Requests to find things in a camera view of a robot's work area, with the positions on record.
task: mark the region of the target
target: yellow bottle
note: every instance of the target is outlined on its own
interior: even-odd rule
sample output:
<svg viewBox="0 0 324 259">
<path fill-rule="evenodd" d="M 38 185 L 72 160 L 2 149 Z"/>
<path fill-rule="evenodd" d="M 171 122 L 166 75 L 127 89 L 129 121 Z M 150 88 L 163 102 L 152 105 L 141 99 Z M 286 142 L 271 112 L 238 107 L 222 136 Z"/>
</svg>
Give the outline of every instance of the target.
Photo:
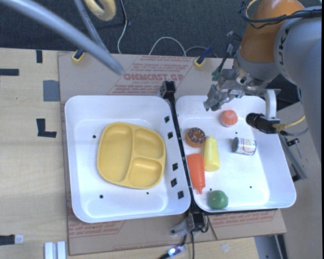
<svg viewBox="0 0 324 259">
<path fill-rule="evenodd" d="M 220 168 L 217 141 L 211 135 L 205 140 L 204 168 L 209 172 L 216 171 Z"/>
</svg>

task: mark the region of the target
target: chocolate donut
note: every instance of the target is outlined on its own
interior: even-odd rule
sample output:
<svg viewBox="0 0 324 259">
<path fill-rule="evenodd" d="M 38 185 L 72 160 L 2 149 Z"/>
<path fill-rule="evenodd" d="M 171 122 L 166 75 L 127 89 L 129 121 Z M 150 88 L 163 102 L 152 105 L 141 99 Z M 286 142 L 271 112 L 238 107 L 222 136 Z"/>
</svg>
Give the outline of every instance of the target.
<svg viewBox="0 0 324 259">
<path fill-rule="evenodd" d="M 201 147 L 204 145 L 206 140 L 206 135 L 199 127 L 190 128 L 186 132 L 186 143 L 191 147 Z"/>
</svg>

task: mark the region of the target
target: soda can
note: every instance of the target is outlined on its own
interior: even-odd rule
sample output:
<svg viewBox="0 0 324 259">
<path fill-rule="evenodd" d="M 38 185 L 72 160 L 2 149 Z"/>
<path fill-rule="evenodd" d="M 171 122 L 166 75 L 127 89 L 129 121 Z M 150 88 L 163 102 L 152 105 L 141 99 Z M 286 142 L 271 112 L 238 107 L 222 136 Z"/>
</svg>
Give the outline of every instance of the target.
<svg viewBox="0 0 324 259">
<path fill-rule="evenodd" d="M 255 140 L 235 137 L 232 142 L 232 151 L 234 153 L 253 155 L 257 148 Z"/>
</svg>

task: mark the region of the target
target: table surface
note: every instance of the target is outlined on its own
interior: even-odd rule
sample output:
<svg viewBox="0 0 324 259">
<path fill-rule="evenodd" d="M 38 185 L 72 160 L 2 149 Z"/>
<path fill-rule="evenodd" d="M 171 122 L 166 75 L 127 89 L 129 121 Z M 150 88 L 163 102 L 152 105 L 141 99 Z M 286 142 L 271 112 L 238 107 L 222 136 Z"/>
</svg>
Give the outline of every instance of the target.
<svg viewBox="0 0 324 259">
<path fill-rule="evenodd" d="M 57 51 L 0 48 L 0 235 L 22 234 L 24 242 L 0 246 L 0 258 L 42 258 L 45 242 L 65 241 L 67 219 L 60 102 L 43 101 L 43 81 L 58 81 Z M 36 119 L 55 138 L 38 137 Z M 254 238 L 196 243 L 196 258 L 257 258 Z M 166 247 L 112 251 L 74 258 L 158 258 Z M 192 258 L 192 246 L 178 258 Z"/>
</svg>

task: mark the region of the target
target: cardboard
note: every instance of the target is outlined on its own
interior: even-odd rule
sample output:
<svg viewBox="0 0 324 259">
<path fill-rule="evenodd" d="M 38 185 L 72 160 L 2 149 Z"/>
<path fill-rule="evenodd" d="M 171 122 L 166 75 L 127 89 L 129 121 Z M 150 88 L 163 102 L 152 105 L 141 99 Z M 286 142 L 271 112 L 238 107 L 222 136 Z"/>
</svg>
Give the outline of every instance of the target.
<svg viewBox="0 0 324 259">
<path fill-rule="evenodd" d="M 118 76 L 88 54 L 79 63 L 74 63 L 71 56 L 72 52 L 58 55 L 69 254 L 179 244 L 182 237 L 171 237 L 170 226 L 180 223 L 183 214 L 96 224 L 76 218 L 71 206 L 64 106 L 68 99 L 77 95 L 156 95 L 165 80 L 175 81 L 176 99 L 190 94 L 204 95 L 214 84 L 211 73 L 220 65 L 221 59 L 207 58 L 199 68 L 193 65 L 195 58 L 191 57 L 114 54 L 126 70 L 123 76 Z M 227 60 L 224 68 L 231 66 L 232 61 Z M 196 242 L 286 232 L 279 209 L 211 215 L 209 220 L 208 232 L 195 234 Z"/>
</svg>

